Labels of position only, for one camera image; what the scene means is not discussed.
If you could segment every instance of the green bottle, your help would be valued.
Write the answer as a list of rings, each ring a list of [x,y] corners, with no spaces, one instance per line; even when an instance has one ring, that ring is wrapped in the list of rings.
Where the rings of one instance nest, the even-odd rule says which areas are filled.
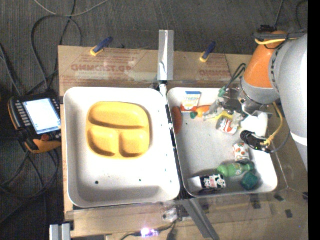
[[[251,171],[255,168],[255,165],[251,163],[241,164],[238,162],[230,163],[227,165],[219,165],[216,169],[220,174],[223,174],[225,177],[239,176],[246,171]]]

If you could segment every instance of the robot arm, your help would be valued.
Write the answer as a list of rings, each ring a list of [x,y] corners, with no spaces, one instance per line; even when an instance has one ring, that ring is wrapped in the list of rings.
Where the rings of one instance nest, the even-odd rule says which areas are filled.
[[[259,45],[241,79],[238,100],[254,115],[280,99],[292,138],[308,171],[308,34],[270,49]]]

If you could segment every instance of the yellow plate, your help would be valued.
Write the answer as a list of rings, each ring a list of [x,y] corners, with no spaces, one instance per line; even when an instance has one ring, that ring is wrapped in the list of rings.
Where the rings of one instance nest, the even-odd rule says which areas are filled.
[[[139,105],[101,101],[88,111],[86,140],[90,149],[114,159],[137,158],[150,144],[147,112]]]

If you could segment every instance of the dark floor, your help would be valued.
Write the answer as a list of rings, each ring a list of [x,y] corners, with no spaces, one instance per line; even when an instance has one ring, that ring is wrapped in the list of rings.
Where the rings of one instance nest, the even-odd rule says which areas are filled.
[[[64,221],[61,150],[25,156],[10,138],[7,111],[11,96],[47,89],[43,74],[48,86],[59,91],[58,74],[50,77],[58,69],[59,44],[93,47],[111,36],[112,48],[157,50],[159,30],[174,30],[175,51],[203,52],[215,40],[215,53],[251,55],[257,46],[253,33],[261,25],[288,33],[308,29],[308,0],[284,0],[281,10],[282,0],[109,0],[89,12],[85,11],[105,0],[75,0],[74,9],[74,0],[38,1],[59,16],[34,0],[0,0],[0,182],[10,191],[0,191],[1,240],[45,240],[49,225]],[[82,12],[69,24],[61,16]],[[18,176],[5,184],[25,158]],[[22,198],[35,194],[36,198]]]

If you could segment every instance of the white tray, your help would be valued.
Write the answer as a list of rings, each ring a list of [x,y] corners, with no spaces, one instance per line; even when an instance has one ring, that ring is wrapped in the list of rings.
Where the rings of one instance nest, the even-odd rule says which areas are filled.
[[[145,108],[150,145],[135,159],[97,155],[87,145],[86,119],[101,101]],[[93,208],[166,202],[180,192],[173,144],[162,95],[148,88],[74,87],[64,96],[68,195],[75,206]]]
[[[198,106],[211,105],[219,94],[219,89],[216,88],[173,88],[167,94],[170,110],[180,106],[186,91],[201,92]],[[222,163],[234,163],[233,144],[243,142],[240,133],[243,130],[248,130],[264,136],[267,131],[268,116],[247,117],[235,135],[217,130],[217,120],[214,118],[206,121],[199,117],[191,119],[190,114],[183,113],[182,122],[181,131],[175,136],[182,181],[190,195],[199,197],[197,193],[190,190],[188,179],[214,174],[216,173],[215,169]],[[252,148],[250,148],[249,154],[260,178],[256,188],[250,191],[242,188],[240,182],[243,174],[226,178],[226,188],[211,192],[213,195],[265,193],[271,192],[277,187],[278,178],[270,154]]]

